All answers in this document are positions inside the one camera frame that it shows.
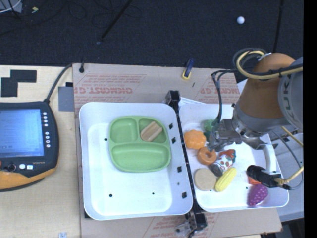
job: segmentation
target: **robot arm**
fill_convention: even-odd
[[[303,67],[303,57],[293,58],[274,53],[265,55],[253,72],[270,72],[280,68]],[[234,106],[232,119],[222,119],[212,128],[208,149],[223,151],[226,145],[244,142],[255,150],[263,150],[266,169],[250,166],[247,173],[265,186],[278,184],[275,178],[275,153],[272,145],[262,142],[260,137],[277,127],[293,125],[303,130],[303,70],[284,74],[272,79],[248,78],[238,102]]]

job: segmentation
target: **yellow cable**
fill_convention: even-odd
[[[248,77],[248,78],[253,78],[253,79],[272,79],[272,78],[276,78],[276,77],[279,77],[280,75],[284,76],[284,75],[288,75],[288,74],[292,74],[292,73],[295,73],[295,72],[300,72],[300,71],[303,71],[303,67],[299,67],[299,68],[296,68],[296,69],[291,69],[291,70],[288,70],[288,71],[283,71],[281,73],[275,73],[275,74],[271,74],[271,75],[253,75],[253,74],[250,74],[248,72],[246,72],[241,66],[240,66],[240,61],[241,59],[246,55],[246,54],[259,54],[259,55],[265,55],[262,51],[245,51],[244,53],[242,53],[237,61],[236,61],[236,66],[237,66],[237,69],[240,71],[241,74],[243,74],[244,76]]]
[[[301,142],[301,141],[299,141],[296,137],[294,137],[294,135],[292,134],[292,133],[290,133],[288,130],[287,130],[287,128],[285,128],[284,126],[282,126],[281,127],[286,133],[287,133],[287,135],[289,135],[291,138],[293,138],[297,143],[299,143],[299,145],[301,146],[301,147],[304,147],[304,144]]]
[[[304,165],[300,169],[298,169],[290,178],[284,179],[284,183],[289,183],[292,179],[298,176],[304,170]]]

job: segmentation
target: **toy food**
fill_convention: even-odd
[[[200,190],[211,190],[216,184],[217,178],[209,169],[197,169],[194,174],[194,183]]]
[[[209,166],[209,169],[217,176],[222,174],[233,166],[236,160],[236,151],[233,149],[219,153],[218,159]]]
[[[251,185],[261,184],[259,181],[254,180],[253,178],[249,177],[248,175],[247,175],[247,177],[248,177],[249,184],[251,184]]]
[[[216,161],[217,153],[215,150],[209,151],[207,146],[204,146],[199,149],[197,158],[201,164],[210,165]]]
[[[152,142],[162,131],[163,128],[153,121],[141,131],[140,137],[144,141]]]
[[[184,134],[184,141],[188,148],[200,149],[206,143],[206,137],[202,131],[192,129]]]
[[[232,182],[237,174],[237,169],[234,167],[229,168],[223,175],[218,179],[215,185],[215,190],[221,192],[225,190],[229,184]]]
[[[262,202],[268,195],[268,189],[263,184],[255,184],[252,186],[249,196],[248,205],[254,206]]]
[[[213,119],[205,121],[204,129],[206,132],[210,132],[212,130],[212,127],[213,127],[212,122],[213,122]]]

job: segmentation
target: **yellow clip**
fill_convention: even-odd
[[[32,10],[33,10],[32,13],[34,13],[34,12],[37,12],[39,9],[36,7],[33,7]]]
[[[192,69],[192,67],[193,67],[193,65],[194,65],[194,61],[195,61],[195,59],[193,59],[193,58],[190,58],[190,59],[188,60],[188,62],[187,62],[187,64],[186,64],[186,67],[187,67],[187,68],[184,70],[183,75],[182,75],[182,78],[183,78],[184,80],[188,80],[188,79],[190,78],[190,76],[191,76],[191,74],[192,74],[191,69]]]
[[[186,76],[185,76],[185,72],[186,72],[186,71],[187,71],[187,69],[184,70],[183,75],[182,75],[182,78],[185,79],[185,80],[188,80],[188,79],[190,78],[190,75],[192,74],[192,72],[190,72],[190,73],[188,74],[188,76],[186,77]]]

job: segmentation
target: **white plastic tray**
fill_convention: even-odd
[[[109,138],[110,123],[122,116],[146,116],[161,121],[171,146],[171,161],[166,168],[145,173],[116,168],[105,139]],[[81,108],[79,119],[84,208],[91,218],[182,215],[191,210],[193,196],[173,108],[166,104],[90,102]]]
[[[204,122],[214,119],[218,115],[219,105],[216,104],[185,104],[181,106],[179,116],[183,133],[191,130],[204,131]],[[232,118],[233,108],[231,105],[222,106],[222,118]],[[270,144],[268,135],[261,137],[261,140]],[[202,191],[195,186],[195,194],[198,204],[208,212],[222,212],[252,208],[282,207],[288,203],[289,194],[282,188],[269,188],[267,198],[257,206],[250,207],[247,205],[247,198],[251,185],[248,183],[246,170],[250,165],[261,166],[266,168],[266,159],[263,150],[253,150],[251,147],[242,144],[232,144],[225,147],[225,150],[236,150],[236,161],[233,164],[237,169],[237,175],[222,192]],[[187,149],[187,155],[191,168],[192,176],[199,168],[206,168],[197,159],[197,150]],[[276,170],[280,172],[278,162]]]

